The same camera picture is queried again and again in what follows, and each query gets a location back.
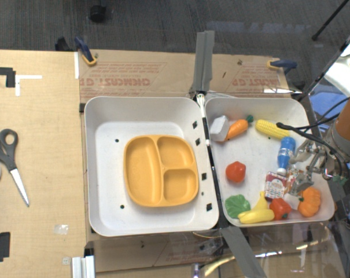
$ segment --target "scissors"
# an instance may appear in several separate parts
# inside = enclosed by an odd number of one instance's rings
[[[10,135],[13,137],[12,143],[6,142],[6,137]],[[11,129],[4,129],[0,132],[0,161],[5,164],[5,166],[8,168],[9,172],[13,176],[14,182],[18,187],[18,190],[20,192],[20,195],[22,196],[22,199],[24,200],[27,207],[30,206],[30,202],[28,201],[27,194],[24,189],[24,185],[22,183],[22,179],[20,178],[20,174],[17,168],[17,165],[14,161],[14,153],[15,153],[15,147],[18,143],[18,134],[11,130]]]

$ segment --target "red tomato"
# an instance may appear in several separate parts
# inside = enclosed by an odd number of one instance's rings
[[[245,165],[241,162],[231,163],[226,167],[226,178],[234,182],[242,182],[245,178]]]

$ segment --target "white tray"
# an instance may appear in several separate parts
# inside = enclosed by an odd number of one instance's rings
[[[268,171],[276,173],[277,154],[280,140],[268,138],[258,132],[255,124],[258,119],[271,122],[282,122],[291,126],[306,126],[309,124],[305,109],[296,100],[288,98],[219,98],[215,97],[206,102],[205,112],[209,126],[220,115],[226,115],[230,122],[253,115],[254,122],[246,132],[227,142],[211,141],[212,154],[218,175],[223,211],[228,221],[240,227],[288,224],[293,222],[326,221],[334,214],[334,202],[328,183],[320,174],[313,173],[314,187],[321,191],[322,202],[320,209],[313,217],[303,217],[298,211],[292,211],[288,219],[257,224],[242,224],[239,219],[228,216],[224,201],[232,195],[242,194],[253,207],[259,198],[259,192],[264,190],[265,178]],[[296,140],[297,147],[305,138],[290,131]],[[295,164],[305,170],[312,157],[306,162]],[[228,164],[240,161],[246,165],[246,177],[240,184],[230,182],[225,175]]]
[[[86,104],[85,125],[89,218],[98,234],[112,237],[202,231],[215,226],[219,218],[215,186],[202,116],[194,101],[96,97]],[[175,135],[192,146],[199,191],[191,202],[174,207],[143,207],[131,200],[123,176],[124,147],[130,139],[148,134]]]

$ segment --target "yellow banana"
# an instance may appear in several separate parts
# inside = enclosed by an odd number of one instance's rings
[[[274,211],[268,208],[264,192],[260,192],[260,198],[252,209],[238,214],[238,218],[242,224],[270,221],[273,220],[274,217]]]

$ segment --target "yellow corn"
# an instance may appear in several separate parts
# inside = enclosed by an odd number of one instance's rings
[[[259,119],[256,122],[256,130],[278,139],[289,136],[288,130],[280,129],[275,123],[268,122],[267,120],[263,119]]]

